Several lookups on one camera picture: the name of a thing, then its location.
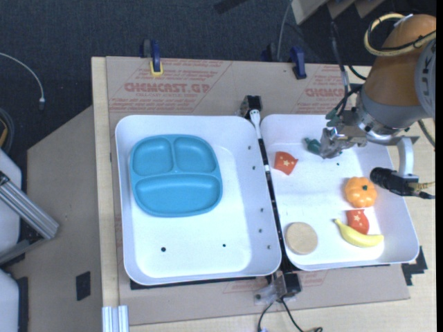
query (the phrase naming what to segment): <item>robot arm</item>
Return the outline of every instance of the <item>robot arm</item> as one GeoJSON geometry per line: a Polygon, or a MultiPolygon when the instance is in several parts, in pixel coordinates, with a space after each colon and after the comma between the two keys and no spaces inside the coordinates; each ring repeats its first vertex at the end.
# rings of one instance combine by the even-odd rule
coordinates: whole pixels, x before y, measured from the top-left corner
{"type": "Polygon", "coordinates": [[[320,156],[333,158],[355,144],[365,146],[368,141],[396,145],[400,153],[399,171],[376,168],[371,179],[400,195],[417,194],[416,185],[411,185],[418,182],[411,175],[412,144],[417,139],[397,134],[418,120],[435,121],[435,30],[436,18],[428,15],[389,14],[371,24],[365,46],[377,58],[365,83],[349,91],[326,115],[329,122],[320,139],[320,156]],[[398,22],[377,50],[370,43],[370,32],[387,19],[398,22]],[[355,107],[346,110],[346,101],[353,93],[355,107]]]}

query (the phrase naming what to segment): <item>red object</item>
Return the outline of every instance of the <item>red object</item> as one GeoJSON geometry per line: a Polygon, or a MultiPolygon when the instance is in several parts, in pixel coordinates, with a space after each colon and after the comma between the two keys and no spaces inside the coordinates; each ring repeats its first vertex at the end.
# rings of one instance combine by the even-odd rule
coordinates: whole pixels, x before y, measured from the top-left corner
{"type": "Polygon", "coordinates": [[[347,224],[354,230],[367,234],[369,231],[369,221],[363,209],[348,210],[346,212],[347,224]]]}
{"type": "Polygon", "coordinates": [[[275,154],[274,168],[285,174],[290,174],[297,164],[298,159],[284,151],[277,151],[275,154]]]}

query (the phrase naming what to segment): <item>beige round disc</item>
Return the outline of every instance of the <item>beige round disc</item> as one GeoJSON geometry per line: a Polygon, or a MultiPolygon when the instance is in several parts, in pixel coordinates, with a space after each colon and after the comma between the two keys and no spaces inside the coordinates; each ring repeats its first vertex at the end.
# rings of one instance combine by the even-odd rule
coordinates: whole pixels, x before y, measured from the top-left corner
{"type": "Polygon", "coordinates": [[[298,255],[313,252],[318,244],[317,233],[306,223],[292,223],[286,230],[285,238],[291,251],[298,255]]]}

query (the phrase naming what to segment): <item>banana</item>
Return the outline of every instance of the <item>banana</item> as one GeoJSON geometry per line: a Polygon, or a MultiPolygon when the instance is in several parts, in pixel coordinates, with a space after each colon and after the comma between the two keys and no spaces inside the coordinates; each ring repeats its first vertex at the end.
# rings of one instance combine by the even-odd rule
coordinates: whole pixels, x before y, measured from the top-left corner
{"type": "Polygon", "coordinates": [[[373,247],[378,245],[384,240],[384,236],[381,234],[377,235],[365,235],[361,234],[357,230],[354,230],[348,225],[345,225],[340,220],[335,219],[335,224],[337,224],[340,229],[341,236],[347,242],[358,247],[373,247]]]}

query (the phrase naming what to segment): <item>blue plate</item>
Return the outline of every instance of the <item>blue plate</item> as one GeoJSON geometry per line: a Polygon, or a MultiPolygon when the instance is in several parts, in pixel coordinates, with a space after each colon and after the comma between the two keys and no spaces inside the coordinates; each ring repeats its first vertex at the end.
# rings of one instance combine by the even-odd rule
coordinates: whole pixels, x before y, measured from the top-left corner
{"type": "Polygon", "coordinates": [[[222,176],[212,147],[202,138],[164,135],[135,144],[129,164],[137,204],[155,216],[211,211],[222,198],[222,176]]]}

